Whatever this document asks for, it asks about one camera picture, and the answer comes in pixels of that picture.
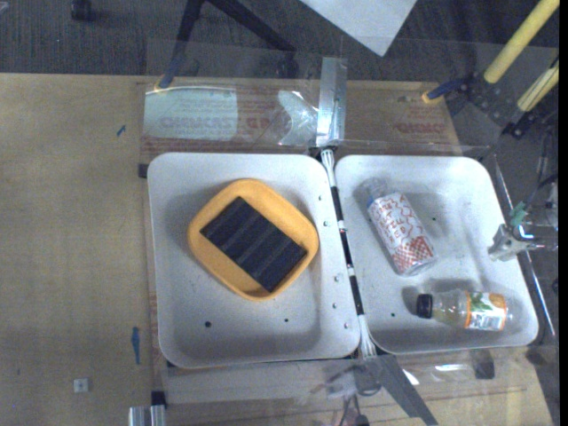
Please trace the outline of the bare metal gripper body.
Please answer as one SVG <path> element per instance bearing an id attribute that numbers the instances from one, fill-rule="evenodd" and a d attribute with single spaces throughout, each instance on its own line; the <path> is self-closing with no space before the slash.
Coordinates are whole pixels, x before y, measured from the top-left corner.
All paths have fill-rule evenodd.
<path id="1" fill-rule="evenodd" d="M 528 250 L 556 250 L 558 247 L 558 230 L 554 226 L 521 224 L 517 230 Z"/>

